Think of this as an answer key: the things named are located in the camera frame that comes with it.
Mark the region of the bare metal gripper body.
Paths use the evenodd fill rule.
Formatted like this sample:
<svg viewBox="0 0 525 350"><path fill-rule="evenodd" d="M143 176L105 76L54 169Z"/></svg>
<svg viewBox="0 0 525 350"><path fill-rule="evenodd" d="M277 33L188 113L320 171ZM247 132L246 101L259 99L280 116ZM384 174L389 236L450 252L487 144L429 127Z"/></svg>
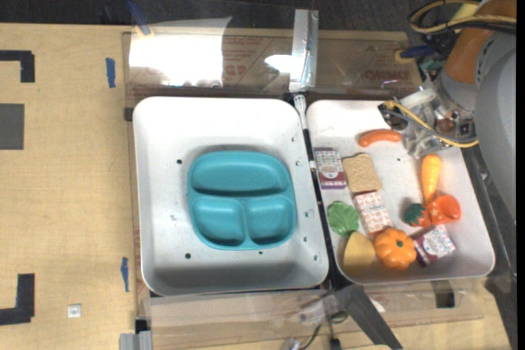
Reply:
<svg viewBox="0 0 525 350"><path fill-rule="evenodd" d="M447 148L471 148L477 145L477 133L471 118L445 116L430 103L403 110L408 122L403 134L404 146L416 159Z"/></svg>

